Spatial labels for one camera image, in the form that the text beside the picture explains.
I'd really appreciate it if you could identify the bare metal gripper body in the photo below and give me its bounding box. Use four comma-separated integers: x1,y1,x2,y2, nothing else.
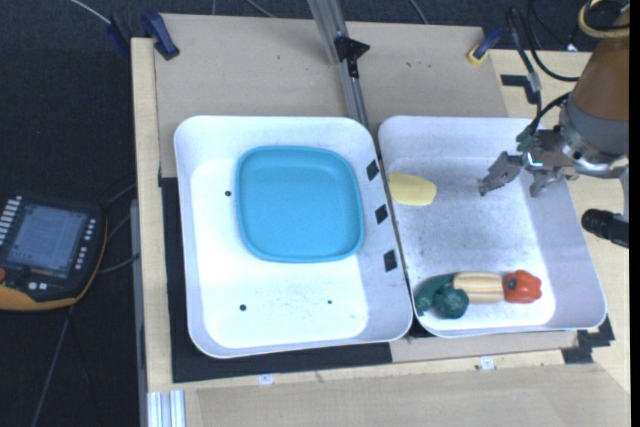
521,127,630,180

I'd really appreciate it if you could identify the white plastic tray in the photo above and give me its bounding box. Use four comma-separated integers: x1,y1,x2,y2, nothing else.
377,114,609,339
173,114,415,360

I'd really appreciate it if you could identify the red toy bell pepper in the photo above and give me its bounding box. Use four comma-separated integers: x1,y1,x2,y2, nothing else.
501,269,544,305

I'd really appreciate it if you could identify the yellow toy corn cob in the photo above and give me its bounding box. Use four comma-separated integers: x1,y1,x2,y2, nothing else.
452,270,505,305

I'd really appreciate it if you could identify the green toy broccoli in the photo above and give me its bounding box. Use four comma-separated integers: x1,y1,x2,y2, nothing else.
413,273,471,320

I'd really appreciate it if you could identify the blue plate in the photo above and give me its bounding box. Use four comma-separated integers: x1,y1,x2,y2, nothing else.
234,144,366,265

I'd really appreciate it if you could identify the pale wood board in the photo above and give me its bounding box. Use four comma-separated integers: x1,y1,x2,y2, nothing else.
152,12,581,365

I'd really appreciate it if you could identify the black cylinder on white bracket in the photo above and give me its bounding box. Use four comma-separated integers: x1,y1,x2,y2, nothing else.
580,164,630,250

